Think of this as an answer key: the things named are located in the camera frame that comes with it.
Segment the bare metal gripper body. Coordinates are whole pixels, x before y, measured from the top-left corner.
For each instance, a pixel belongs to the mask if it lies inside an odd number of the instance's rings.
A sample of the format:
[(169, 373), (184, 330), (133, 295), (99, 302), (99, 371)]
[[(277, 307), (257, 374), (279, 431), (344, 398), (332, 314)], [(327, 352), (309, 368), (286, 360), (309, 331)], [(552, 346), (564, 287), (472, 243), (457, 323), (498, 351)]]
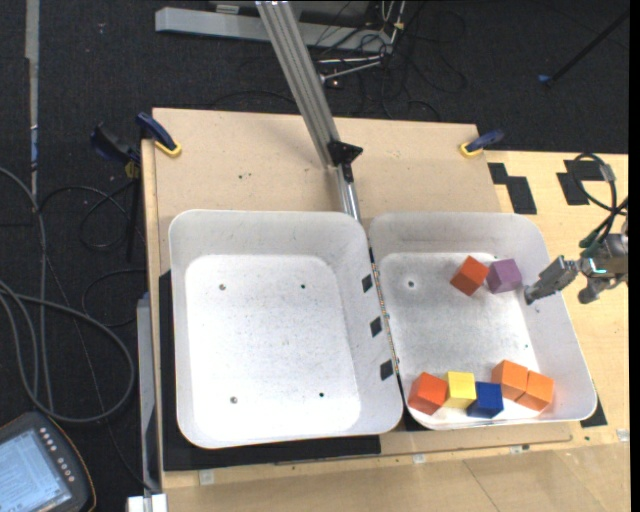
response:
[(609, 233), (581, 253), (582, 272), (588, 277), (621, 277), (628, 272), (628, 236)]

